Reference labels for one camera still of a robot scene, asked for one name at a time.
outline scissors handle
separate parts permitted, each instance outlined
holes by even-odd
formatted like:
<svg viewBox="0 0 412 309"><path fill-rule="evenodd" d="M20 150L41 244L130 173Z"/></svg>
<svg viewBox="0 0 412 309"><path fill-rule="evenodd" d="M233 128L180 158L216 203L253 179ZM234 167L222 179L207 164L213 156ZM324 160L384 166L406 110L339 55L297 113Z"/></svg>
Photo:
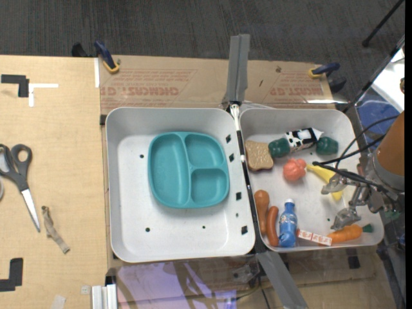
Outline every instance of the scissors handle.
<svg viewBox="0 0 412 309"><path fill-rule="evenodd" d="M24 160L20 160L19 158L21 151L25 151L27 154L27 157ZM16 144L15 146L13 146L11 153L19 174L23 175L23 177L27 180L27 170L33 156L32 150L24 144Z"/></svg>
<svg viewBox="0 0 412 309"><path fill-rule="evenodd" d="M8 148L8 146L4 145L4 144L0 144L0 154L3 152L4 156L5 156L5 162L6 162L6 168L7 170L4 170L4 168L2 168L0 166L0 175L6 176L8 178L10 178L11 180L13 180L17 187L19 188L20 191L24 191L28 189L28 184L27 184L27 180L26 177L23 176L20 172L17 172L15 170L15 161L12 155L12 152L10 151L10 149ZM19 159L17 159L18 163L20 164L21 168L23 169L23 171L25 171L25 173L27 174L27 168L28 168L28 159L26 159L25 161L20 161Z"/></svg>

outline blue and yellow clamp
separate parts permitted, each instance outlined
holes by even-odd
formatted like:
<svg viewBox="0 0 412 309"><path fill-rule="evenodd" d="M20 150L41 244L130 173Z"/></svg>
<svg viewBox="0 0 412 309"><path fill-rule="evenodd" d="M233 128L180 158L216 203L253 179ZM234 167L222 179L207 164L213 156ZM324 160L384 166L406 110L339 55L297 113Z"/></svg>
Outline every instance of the blue and yellow clamp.
<svg viewBox="0 0 412 309"><path fill-rule="evenodd" d="M326 73L326 76L329 77L333 71L339 70L341 65L339 63L329 63L321 65L318 68L309 69L308 74L312 79L318 79L322 77L323 73Z"/></svg>
<svg viewBox="0 0 412 309"><path fill-rule="evenodd" d="M97 55L101 55L103 58L103 65L110 73L116 73L119 70L118 64L113 60L108 49L104 46L102 41L96 40L95 47Z"/></svg>

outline scissors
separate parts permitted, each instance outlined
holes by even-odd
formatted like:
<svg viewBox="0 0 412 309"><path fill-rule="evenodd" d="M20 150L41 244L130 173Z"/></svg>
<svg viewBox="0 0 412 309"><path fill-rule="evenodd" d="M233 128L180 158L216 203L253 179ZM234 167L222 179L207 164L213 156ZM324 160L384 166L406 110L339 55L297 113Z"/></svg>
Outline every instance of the scissors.
<svg viewBox="0 0 412 309"><path fill-rule="evenodd" d="M27 157L20 160L19 153L25 151ZM40 232L39 218L37 217L32 194L27 184L27 170L32 161L32 150L24 144L17 144L10 150L6 145L0 144L0 157L4 156L3 164L0 164L0 175L11 179L23 195L24 202L38 232Z"/></svg>

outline dark green pepper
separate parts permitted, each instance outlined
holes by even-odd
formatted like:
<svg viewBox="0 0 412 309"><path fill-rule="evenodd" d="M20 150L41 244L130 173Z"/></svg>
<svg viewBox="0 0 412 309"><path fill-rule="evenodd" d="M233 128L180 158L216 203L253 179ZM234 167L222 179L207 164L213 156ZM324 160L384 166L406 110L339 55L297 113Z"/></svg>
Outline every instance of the dark green pepper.
<svg viewBox="0 0 412 309"><path fill-rule="evenodd" d="M319 155L333 155L338 152L338 143L330 137L321 137L316 142L316 153Z"/></svg>
<svg viewBox="0 0 412 309"><path fill-rule="evenodd" d="M272 158L281 158L290 152L289 142L285 138L274 140L269 143L269 153Z"/></svg>

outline white tray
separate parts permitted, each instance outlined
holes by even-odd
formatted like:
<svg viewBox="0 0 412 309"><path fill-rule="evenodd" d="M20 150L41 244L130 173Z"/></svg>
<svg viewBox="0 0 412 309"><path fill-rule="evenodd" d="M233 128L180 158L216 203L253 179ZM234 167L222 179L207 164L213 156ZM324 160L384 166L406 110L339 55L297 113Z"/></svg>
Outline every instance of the white tray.
<svg viewBox="0 0 412 309"><path fill-rule="evenodd" d="M306 175L298 182L288 183L283 178L283 166L289 158L302 158L306 163L313 161L323 162L341 155L346 146L355 138L352 124L349 118L340 111L332 109L248 109L240 116L240 126L243 133L243 141L253 140L256 142L269 143L281 138L287 131L312 127L323 131L322 136L329 136L339 143L337 155L318 156L315 146L288 154L283 158L276 158L274 167L270 171L249 171L252 191L255 193L263 189L269 193L270 206L279 207L279 215L284 210L284 202L287 198L295 200L295 213L297 214L298 227L301 230L327 235L333 230L331 226L338 211L348 206L354 186L347 186L339 201L335 201L331 194L322 195L321 189L325 183L313 172L307 171ZM354 144L348 153L358 149ZM339 168L357 172L359 155L342 160ZM332 245L336 247L359 247L370 246L379 243L384 236L384 227L379 214L373 214L367 206L357 207L358 215L362 218L359 224L364 226L368 223L373 225L372 233L362 233L356 240ZM276 227L279 234L279 217ZM276 252L296 252L304 250L321 250L330 247L319 246L299 239L297 246L292 248L272 247L267 237L262 237L266 246Z"/></svg>
<svg viewBox="0 0 412 309"><path fill-rule="evenodd" d="M156 135L170 131L205 133L223 146L230 189L220 204L202 209L173 209L154 198L147 173L149 144ZM256 237L252 213L236 128L227 112L118 108L106 119L106 137L111 246L121 260L143 263L237 256L252 250Z"/></svg>

